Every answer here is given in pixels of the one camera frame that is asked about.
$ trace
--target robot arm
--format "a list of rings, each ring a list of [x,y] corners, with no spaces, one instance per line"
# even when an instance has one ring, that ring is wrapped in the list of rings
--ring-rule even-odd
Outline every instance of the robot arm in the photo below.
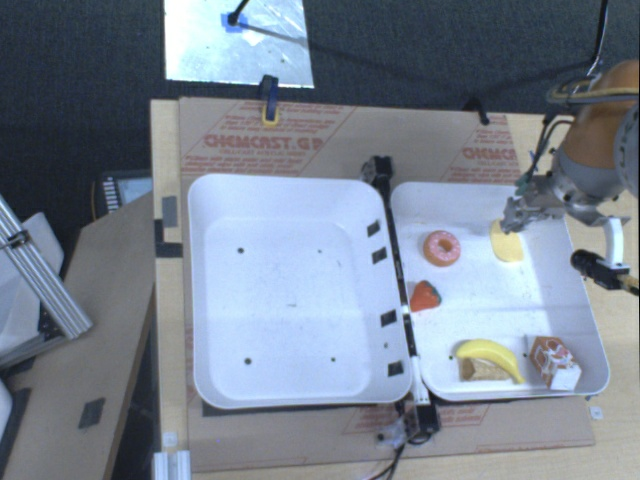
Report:
[[[579,89],[588,81],[551,91],[551,102],[578,106],[575,121],[546,120],[533,165],[518,181],[500,222],[505,233],[519,232],[534,221],[568,213],[587,226],[604,227],[606,258],[576,251],[572,265],[607,289],[636,295],[637,280],[622,264],[622,225],[629,219],[606,217],[597,207],[625,189],[638,197],[638,66],[638,61],[618,64],[586,92]],[[571,127],[554,153],[551,170],[534,175],[551,133],[562,123]]]

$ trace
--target small box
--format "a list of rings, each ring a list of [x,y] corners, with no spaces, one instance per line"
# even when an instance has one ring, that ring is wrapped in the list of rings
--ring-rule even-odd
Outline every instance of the small box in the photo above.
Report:
[[[575,389],[582,369],[560,338],[537,336],[531,346],[529,357],[549,389]]]

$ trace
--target white tray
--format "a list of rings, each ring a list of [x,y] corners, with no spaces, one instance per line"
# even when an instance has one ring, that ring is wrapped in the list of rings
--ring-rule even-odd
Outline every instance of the white tray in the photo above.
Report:
[[[598,393],[608,383],[609,366],[583,281],[569,263],[573,249],[564,220],[538,222],[520,233],[520,263],[493,254],[489,228],[511,195],[513,187],[444,183],[404,183],[392,194],[408,294],[426,279],[443,299],[436,309],[412,314],[422,378],[452,401]],[[425,237],[438,229],[461,244],[461,257],[450,267],[433,266],[422,254]],[[583,370],[575,392],[546,388],[524,357],[527,335],[564,340]],[[474,338],[510,348],[526,382],[461,381],[455,350]]]
[[[407,393],[395,269],[374,189],[212,174],[191,186],[188,212],[194,378],[205,401],[385,403]],[[376,252],[386,258],[374,263]],[[389,312],[394,321],[383,326]]]

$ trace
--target wire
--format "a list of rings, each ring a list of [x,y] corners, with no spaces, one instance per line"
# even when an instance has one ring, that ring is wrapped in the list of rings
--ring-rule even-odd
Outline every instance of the wire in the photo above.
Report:
[[[540,138],[538,139],[538,144],[536,145],[536,151],[533,155],[533,160],[531,161],[531,167],[529,167],[529,169],[525,173],[525,183],[528,184],[531,181],[531,178],[533,178],[533,173],[536,170],[538,162],[540,161],[540,158],[542,158],[544,152],[547,150],[551,135],[553,135],[555,129],[561,124],[567,124],[571,126],[573,124],[573,121],[569,121],[568,119],[559,119],[557,121],[553,121],[553,118],[551,120],[545,119],[544,127],[542,128],[542,132],[540,133]]]
[[[562,84],[553,87],[547,94],[549,103],[560,105],[589,105],[593,103],[608,103],[613,101],[626,101],[638,99],[638,89],[631,87],[619,87],[609,89],[587,90],[575,92],[581,87],[590,84],[591,80],[581,80],[573,84]]]
[[[413,446],[422,446],[423,444],[428,442],[430,439],[431,439],[431,434],[421,432],[413,436],[407,442]]]
[[[391,480],[393,478],[393,475],[395,475],[396,468],[398,467],[398,462],[400,461],[400,456],[402,455],[402,452],[404,451],[404,447],[405,447],[405,445],[403,444],[402,446],[400,446],[396,450],[396,455],[393,458],[393,461],[391,461],[391,464],[389,464],[386,468],[384,468],[382,471],[380,471],[380,473],[377,473],[376,475],[371,476],[371,477],[367,478],[366,480],[380,480],[381,478],[383,478],[387,474],[388,474],[388,476],[386,477],[385,480]]]
[[[96,182],[91,183],[91,218],[93,222],[98,220],[96,216]]]
[[[609,0],[601,0],[600,17],[598,18],[598,35],[596,36],[595,51],[593,53],[593,62],[587,76],[595,72],[600,65],[600,57],[602,56],[602,45],[604,44],[604,36],[607,32],[607,23],[609,21]]]

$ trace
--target wooden table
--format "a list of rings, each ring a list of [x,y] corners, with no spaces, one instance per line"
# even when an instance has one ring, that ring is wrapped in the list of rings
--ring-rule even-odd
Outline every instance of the wooden table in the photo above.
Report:
[[[154,218],[162,219],[163,197],[181,194],[179,105],[175,101],[152,102],[152,150],[154,172]],[[451,133],[455,133],[459,113],[451,114]],[[507,121],[521,167],[529,165],[528,151],[541,129],[541,116],[512,114]],[[630,215],[625,227],[625,261],[638,275],[638,203],[628,193],[615,204],[605,205],[604,213]],[[180,218],[175,226],[164,229],[164,241],[182,240]],[[601,229],[589,229],[569,219],[574,247],[603,250]],[[160,428],[172,431],[176,441],[165,442],[164,451],[188,447],[186,413],[186,369],[184,347],[184,303],[181,261],[158,258],[156,289],[158,311],[158,350],[160,371]],[[513,479],[631,478],[640,471],[640,385],[638,354],[638,299],[621,292],[606,292],[587,282],[587,291],[610,362],[608,388],[588,402],[599,407],[603,419],[593,421],[594,447],[493,453],[466,456],[406,459],[400,462],[398,480],[435,479]],[[362,479],[386,464],[375,462],[271,468],[259,470],[199,473],[197,480],[269,480],[269,479]]]
[[[94,326],[7,379],[30,395],[6,480],[111,478],[153,315],[151,212],[147,195],[82,230],[65,286]]]

